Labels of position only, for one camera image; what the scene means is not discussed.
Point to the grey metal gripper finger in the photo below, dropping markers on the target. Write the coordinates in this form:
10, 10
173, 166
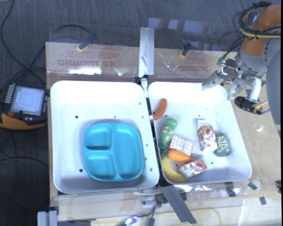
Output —
234, 91
212, 80

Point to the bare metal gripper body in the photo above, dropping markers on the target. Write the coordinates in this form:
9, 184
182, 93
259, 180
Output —
235, 73

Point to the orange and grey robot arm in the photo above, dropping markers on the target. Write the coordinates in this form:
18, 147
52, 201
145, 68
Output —
272, 62

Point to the white plastic tray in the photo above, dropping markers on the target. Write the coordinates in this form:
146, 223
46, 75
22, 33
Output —
66, 131
193, 100

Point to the brown cardboard board, red print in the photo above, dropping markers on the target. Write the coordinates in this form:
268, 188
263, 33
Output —
259, 135

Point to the tall orange and white carton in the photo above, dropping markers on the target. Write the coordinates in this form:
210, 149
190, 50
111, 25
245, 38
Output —
206, 136

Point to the green can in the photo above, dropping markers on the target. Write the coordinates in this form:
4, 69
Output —
222, 146

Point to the orange sausage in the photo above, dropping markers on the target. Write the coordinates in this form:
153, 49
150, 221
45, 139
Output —
160, 108

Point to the green bottle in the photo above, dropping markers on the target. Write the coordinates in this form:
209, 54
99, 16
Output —
167, 132

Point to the white packet with orange pattern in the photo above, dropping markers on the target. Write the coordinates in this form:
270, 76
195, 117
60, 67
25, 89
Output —
181, 145

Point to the orange carrot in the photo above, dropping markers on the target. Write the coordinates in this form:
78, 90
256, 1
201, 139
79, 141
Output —
179, 156

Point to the small orange and white carton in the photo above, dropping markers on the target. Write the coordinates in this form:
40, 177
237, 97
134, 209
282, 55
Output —
193, 168

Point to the yellow banana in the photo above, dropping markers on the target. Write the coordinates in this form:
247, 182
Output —
171, 172

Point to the blue divided plate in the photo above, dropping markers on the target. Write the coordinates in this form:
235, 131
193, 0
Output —
127, 149

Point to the black cylinder on white bracket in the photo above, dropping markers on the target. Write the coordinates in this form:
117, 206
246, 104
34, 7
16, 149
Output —
246, 103

